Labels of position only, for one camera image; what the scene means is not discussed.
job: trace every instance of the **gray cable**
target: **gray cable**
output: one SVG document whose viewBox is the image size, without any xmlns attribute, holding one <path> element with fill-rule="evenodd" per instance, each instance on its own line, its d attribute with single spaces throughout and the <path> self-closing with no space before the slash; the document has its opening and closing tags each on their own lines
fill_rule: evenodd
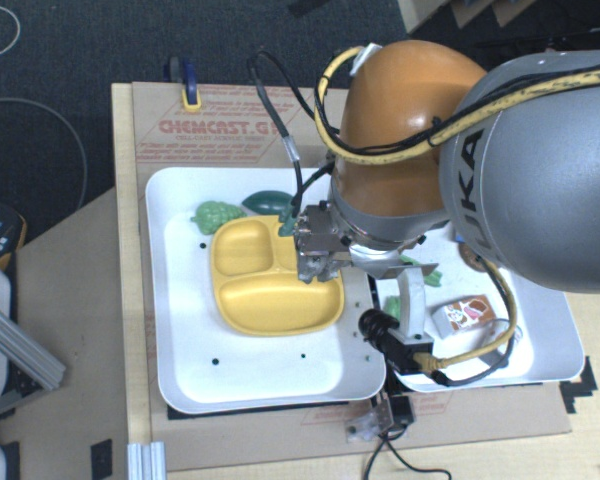
<svg viewBox="0 0 600 480">
<path fill-rule="evenodd" d="M 78 145 L 78 149 L 80 150 L 80 156 L 82 158 L 82 192 L 80 194 L 80 199 L 78 200 L 78 207 L 76 208 L 76 211 L 82 208 L 87 193 L 87 155 L 85 153 L 82 140 L 80 139 L 78 132 L 76 132 L 73 126 L 71 126 L 71 123 L 69 123 L 69 121 L 67 121 L 61 114 L 53 110 L 51 107 L 48 107 L 43 103 L 38 103 L 37 101 L 28 100 L 25 98 L 0 98 L 0 103 L 21 103 L 23 105 L 31 105 L 33 107 L 37 107 L 46 112 L 49 112 L 51 115 L 59 119 L 62 122 L 62 124 L 64 124 L 69 129 L 69 131 L 73 135 L 73 138 L 76 141 L 76 144 Z"/>
</svg>

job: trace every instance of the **divided yellow plate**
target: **divided yellow plate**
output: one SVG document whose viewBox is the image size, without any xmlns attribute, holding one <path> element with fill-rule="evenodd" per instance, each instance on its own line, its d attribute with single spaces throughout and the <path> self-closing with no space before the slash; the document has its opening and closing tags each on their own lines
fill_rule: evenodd
<svg viewBox="0 0 600 480">
<path fill-rule="evenodd" d="M 298 280 L 293 237 L 278 236 L 277 215 L 224 224 L 211 245 L 216 304 L 234 329 L 259 336 L 313 332 L 344 308 L 341 276 L 325 283 Z"/>
</svg>

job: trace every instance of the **yellow cable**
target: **yellow cable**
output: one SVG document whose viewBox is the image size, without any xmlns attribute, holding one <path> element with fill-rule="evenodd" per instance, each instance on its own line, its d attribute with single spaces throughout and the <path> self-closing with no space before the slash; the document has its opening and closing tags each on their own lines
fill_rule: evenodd
<svg viewBox="0 0 600 480">
<path fill-rule="evenodd" d="M 422 365 L 422 370 L 424 372 L 442 370 L 453 364 L 462 363 L 464 361 L 483 356 L 484 354 L 488 354 L 489 352 L 496 350 L 501 345 L 507 343 L 513 336 L 513 333 L 516 331 L 516 326 L 518 325 L 518 308 L 516 305 L 515 298 L 513 296 L 513 292 L 511 291 L 511 288 L 505 281 L 504 277 L 502 277 L 502 274 L 500 274 L 500 272 L 498 271 L 498 267 L 496 267 L 493 263 L 485 259 L 483 259 L 482 261 L 485 263 L 489 271 L 494 275 L 494 277 L 497 279 L 498 283 L 500 283 L 500 286 L 502 286 L 502 289 L 504 290 L 509 310 L 509 327 L 504 333 L 502 333 L 496 340 L 491 342 L 489 345 L 476 348 L 474 350 L 465 352 L 464 354 L 459 354 L 457 356 L 438 359 L 437 357 L 427 352 L 416 352 L 413 355 L 413 358 L 420 365 Z"/>
<path fill-rule="evenodd" d="M 346 50 L 341 53 L 337 57 L 335 57 L 325 69 L 320 81 L 318 83 L 318 99 L 321 105 L 324 105 L 324 97 L 329 87 L 329 82 L 331 80 L 331 76 L 335 73 L 335 71 L 340 68 L 342 64 L 344 64 L 347 60 L 352 57 L 355 57 L 358 52 L 362 50 L 362 47 L 356 46 Z M 433 149 L 435 146 L 439 146 L 445 141 L 451 139 L 458 133 L 466 130 L 467 128 L 473 126 L 474 124 L 486 119 L 487 117 L 501 112 L 507 108 L 513 107 L 519 103 L 523 103 L 528 100 L 532 100 L 534 98 L 538 98 L 540 96 L 544 96 L 547 94 L 552 94 L 555 92 L 565 91 L 574 88 L 581 88 L 587 86 L 595 86 L 600 85 L 600 69 L 594 71 L 588 71 L 585 73 L 579 73 L 576 75 L 565 75 L 563 77 L 555 78 L 553 80 L 549 80 L 546 82 L 541 82 L 536 85 L 532 85 L 525 89 L 520 89 L 518 91 L 507 94 L 484 107 L 480 107 L 475 111 L 467 114 L 462 119 L 459 119 L 455 123 L 445 127 L 440 130 L 438 133 L 431 136 L 429 141 L 423 141 L 411 148 L 404 149 L 402 151 L 397 151 L 394 153 L 387 153 L 384 155 L 360 155 L 356 153 L 351 153 L 346 149 L 338 146 L 333 139 L 329 136 L 327 129 L 320 119 L 320 115 L 318 114 L 317 108 L 314 111 L 314 120 L 316 123 L 316 127 L 318 129 L 318 134 L 320 138 L 324 142 L 324 144 L 336 155 L 342 157 L 348 162 L 354 164 L 361 165 L 387 165 L 395 162 L 401 162 L 403 160 L 408 160 L 409 158 L 414 158 L 423 153 L 426 153 L 430 149 Z"/>
</svg>

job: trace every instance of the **dark floor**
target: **dark floor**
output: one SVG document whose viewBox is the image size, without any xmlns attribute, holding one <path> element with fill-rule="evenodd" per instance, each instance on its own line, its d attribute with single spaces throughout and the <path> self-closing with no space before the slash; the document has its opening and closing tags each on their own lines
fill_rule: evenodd
<svg viewBox="0 0 600 480">
<path fill-rule="evenodd" d="M 189 55 L 200 82 L 250 83 L 246 58 L 273 52 L 313 86 L 332 52 L 408 37 L 397 0 L 0 0 L 21 22 L 0 56 L 0 201 L 29 224 L 28 240 L 114 184 L 110 86 L 161 81 L 170 55 Z M 550 44 L 600 47 L 600 0 L 539 0 L 506 27 L 487 9 L 460 30 L 441 8 L 412 38 L 455 48 L 486 69 Z M 14 22 L 0 13 L 0 49 Z M 265 82 L 283 85 L 275 73 Z M 78 142 L 88 179 L 84 201 Z"/>
</svg>

